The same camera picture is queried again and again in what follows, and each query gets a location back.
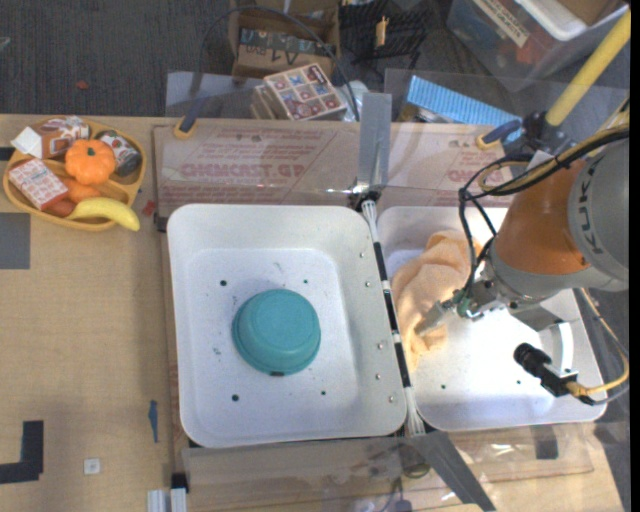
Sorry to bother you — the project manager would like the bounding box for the pale orange cloth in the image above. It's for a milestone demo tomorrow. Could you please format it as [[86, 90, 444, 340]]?
[[391, 229, 484, 357]]

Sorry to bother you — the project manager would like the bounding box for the wooden box with printed squares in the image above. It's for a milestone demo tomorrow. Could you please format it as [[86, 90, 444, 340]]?
[[251, 63, 349, 122]]

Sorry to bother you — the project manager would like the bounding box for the brown cardboard board red print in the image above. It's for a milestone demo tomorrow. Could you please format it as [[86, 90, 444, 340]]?
[[152, 119, 597, 502]]

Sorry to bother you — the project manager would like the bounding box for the yellow divided plate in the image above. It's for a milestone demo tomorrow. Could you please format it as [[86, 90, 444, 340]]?
[[2, 115, 148, 233]]

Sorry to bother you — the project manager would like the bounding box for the orange pumpkin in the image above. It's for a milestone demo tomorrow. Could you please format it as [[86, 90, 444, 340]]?
[[64, 138, 117, 187]]

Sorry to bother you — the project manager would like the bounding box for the black cylinder on white bracket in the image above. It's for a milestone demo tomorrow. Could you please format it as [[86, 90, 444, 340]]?
[[513, 320, 581, 399]]

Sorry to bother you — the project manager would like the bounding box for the teal bowl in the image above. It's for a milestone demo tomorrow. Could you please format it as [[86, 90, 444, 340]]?
[[230, 288, 323, 377]]

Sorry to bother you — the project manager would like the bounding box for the yellow banana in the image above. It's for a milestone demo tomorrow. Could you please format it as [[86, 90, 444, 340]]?
[[66, 196, 142, 233]]

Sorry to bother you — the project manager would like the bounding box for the brown cardboard box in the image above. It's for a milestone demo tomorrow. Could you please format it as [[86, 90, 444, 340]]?
[[228, 8, 342, 81]]

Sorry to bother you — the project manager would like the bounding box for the white plastic tray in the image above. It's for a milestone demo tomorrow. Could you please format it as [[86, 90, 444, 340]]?
[[166, 203, 409, 450], [375, 205, 610, 433]]

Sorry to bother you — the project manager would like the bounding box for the thin black and white rod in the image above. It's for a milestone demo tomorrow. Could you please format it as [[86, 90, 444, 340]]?
[[360, 199, 427, 437]]

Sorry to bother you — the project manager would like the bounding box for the orange carrot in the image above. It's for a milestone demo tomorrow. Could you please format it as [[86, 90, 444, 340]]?
[[64, 178, 102, 204]]

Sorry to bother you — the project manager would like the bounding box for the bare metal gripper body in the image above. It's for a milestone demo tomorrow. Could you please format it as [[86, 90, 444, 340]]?
[[439, 277, 509, 321]]

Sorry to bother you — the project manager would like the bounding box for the red and white packet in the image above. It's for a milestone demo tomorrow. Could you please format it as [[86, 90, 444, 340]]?
[[7, 158, 70, 213]]

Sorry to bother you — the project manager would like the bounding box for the red and white can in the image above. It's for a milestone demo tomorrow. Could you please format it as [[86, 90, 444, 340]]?
[[94, 129, 143, 178]]

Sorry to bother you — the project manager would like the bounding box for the white and orange carton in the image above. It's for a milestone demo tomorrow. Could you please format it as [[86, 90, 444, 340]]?
[[9, 115, 92, 161]]

